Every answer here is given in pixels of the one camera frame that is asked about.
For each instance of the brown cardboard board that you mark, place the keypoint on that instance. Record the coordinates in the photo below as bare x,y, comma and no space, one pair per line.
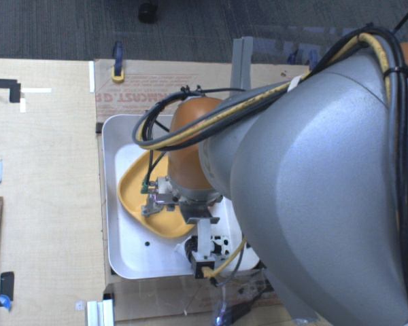
136,90

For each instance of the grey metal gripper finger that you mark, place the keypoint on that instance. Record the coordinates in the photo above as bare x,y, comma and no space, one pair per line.
153,208

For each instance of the white plastic tray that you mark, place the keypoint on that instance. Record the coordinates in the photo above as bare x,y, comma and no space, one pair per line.
136,250

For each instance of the yellow divided plate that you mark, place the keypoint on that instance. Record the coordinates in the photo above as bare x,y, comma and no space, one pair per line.
132,189

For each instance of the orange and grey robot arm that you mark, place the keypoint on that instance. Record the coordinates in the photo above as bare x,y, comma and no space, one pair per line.
313,182

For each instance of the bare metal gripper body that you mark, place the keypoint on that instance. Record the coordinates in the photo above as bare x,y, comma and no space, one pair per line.
166,192

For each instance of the black and white spotted carton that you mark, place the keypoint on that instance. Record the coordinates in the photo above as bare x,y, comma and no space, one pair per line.
223,244

